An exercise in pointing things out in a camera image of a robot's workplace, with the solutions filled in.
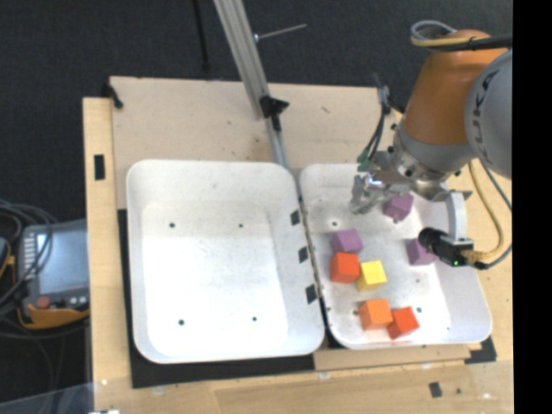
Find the cube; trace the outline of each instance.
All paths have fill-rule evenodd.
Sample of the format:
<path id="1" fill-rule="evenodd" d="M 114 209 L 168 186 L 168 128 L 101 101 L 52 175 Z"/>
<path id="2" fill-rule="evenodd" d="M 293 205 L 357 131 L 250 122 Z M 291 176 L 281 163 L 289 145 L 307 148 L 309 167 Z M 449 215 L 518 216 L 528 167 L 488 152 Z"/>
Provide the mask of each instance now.
<path id="1" fill-rule="evenodd" d="M 413 239 L 406 244 L 406 253 L 412 266 L 427 266 L 439 259 L 438 256 L 432 254 L 427 248 L 422 247 L 418 239 Z"/>
<path id="2" fill-rule="evenodd" d="M 334 253 L 359 253 L 364 248 L 356 229 L 339 230 L 333 235 L 329 244 Z"/>
<path id="3" fill-rule="evenodd" d="M 361 274 L 359 255 L 337 252 L 329 261 L 329 279 L 333 282 L 352 284 Z"/>
<path id="4" fill-rule="evenodd" d="M 412 195 L 395 196 L 386 202 L 383 214 L 392 217 L 395 221 L 403 221 L 411 212 L 413 204 Z"/>
<path id="5" fill-rule="evenodd" d="M 393 322 L 387 326 L 387 333 L 393 340 L 406 336 L 420 328 L 412 307 L 399 308 L 398 310 L 392 310 L 391 313 Z"/>
<path id="6" fill-rule="evenodd" d="M 355 281 L 359 292 L 376 290 L 387 282 L 386 272 L 380 260 L 361 262 L 361 275 Z"/>
<path id="7" fill-rule="evenodd" d="M 367 300 L 359 309 L 363 329 L 383 329 L 393 322 L 387 299 Z"/>

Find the white tray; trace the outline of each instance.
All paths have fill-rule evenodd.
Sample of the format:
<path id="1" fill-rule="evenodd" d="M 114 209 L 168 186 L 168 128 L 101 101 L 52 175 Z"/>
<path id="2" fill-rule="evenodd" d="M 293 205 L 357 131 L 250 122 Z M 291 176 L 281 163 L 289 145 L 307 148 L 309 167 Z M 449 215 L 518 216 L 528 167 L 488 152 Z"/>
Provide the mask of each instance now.
<path id="1" fill-rule="evenodd" d="M 241 360 L 319 347 L 297 186 L 284 168 L 144 160 L 129 170 L 127 197 L 134 338 L 146 358 Z"/>
<path id="2" fill-rule="evenodd" d="M 398 345 L 470 343 L 485 340 L 492 327 L 491 314 L 471 267 L 450 267 L 440 261 L 428 266 L 410 265 L 406 243 L 424 227 L 449 230 L 445 203 L 431 203 L 415 195 L 410 215 L 394 223 L 382 213 L 382 204 L 366 215 L 348 209 L 357 165 L 321 164 L 306 167 L 300 175 L 306 224 L 314 250 L 329 329 L 348 348 L 387 348 Z M 354 284 L 329 280 L 329 244 L 339 229 L 356 228 L 364 248 L 360 261 L 381 260 L 387 283 L 380 289 L 358 292 Z M 390 306 L 412 306 L 420 323 L 413 333 L 392 341 L 385 329 L 364 331 L 357 315 L 370 298 L 387 298 Z"/>

